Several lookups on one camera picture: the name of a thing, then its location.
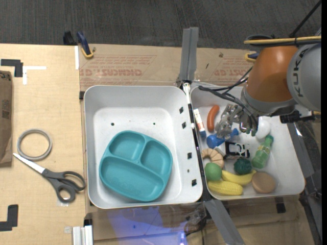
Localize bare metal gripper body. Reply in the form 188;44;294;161
221;103;258;134

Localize blue bottle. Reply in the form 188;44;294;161
206;128;240;149

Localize orange sausage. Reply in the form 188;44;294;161
206;104;221;133

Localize black and white carton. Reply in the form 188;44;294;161
223;141;251;161

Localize white tube with blue cap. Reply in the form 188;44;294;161
193;108;207;138

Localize beige croissant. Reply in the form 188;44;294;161
201;148;225;169

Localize white egg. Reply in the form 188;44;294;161
255;119;272;140

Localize dark green broccoli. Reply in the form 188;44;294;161
233;157;253;176

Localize green apple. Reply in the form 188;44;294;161
204;162;223;182

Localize green bottle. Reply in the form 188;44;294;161
251;134;275;169

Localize yellow banana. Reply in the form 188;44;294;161
221;169;257;187

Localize yellow corn cob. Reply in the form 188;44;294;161
207;179;244;197

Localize white plastic tray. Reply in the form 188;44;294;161
83;85;204;210
189;84;306;201

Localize brown round biscuit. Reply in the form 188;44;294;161
251;171;277;194

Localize blue divided plate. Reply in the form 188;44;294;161
98;130;174;203

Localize brown cardboard board red print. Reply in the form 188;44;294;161
78;43;322;241

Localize grey tape roll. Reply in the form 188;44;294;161
16;128;53;162

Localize brown paper bag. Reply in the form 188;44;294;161
0;70;14;168

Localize black cylinder on white bracket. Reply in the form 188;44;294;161
279;110;316;124

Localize grey handled scissors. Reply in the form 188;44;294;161
12;152;87;203

